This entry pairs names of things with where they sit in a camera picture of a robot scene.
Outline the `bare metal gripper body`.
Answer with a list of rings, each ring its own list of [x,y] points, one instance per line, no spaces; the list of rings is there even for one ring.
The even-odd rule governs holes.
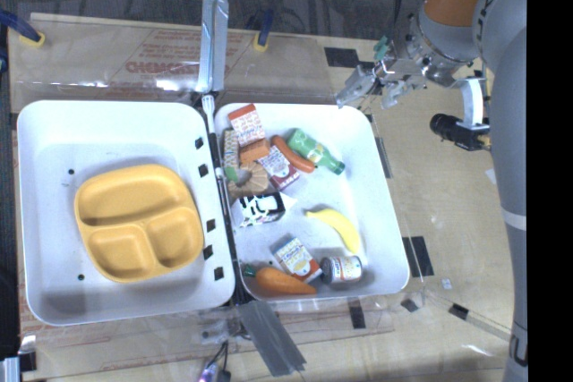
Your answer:
[[[439,34],[429,37],[421,29],[406,35],[388,29],[374,47],[373,74],[387,88],[404,83],[418,88],[428,82],[451,87],[458,69],[458,43]]]

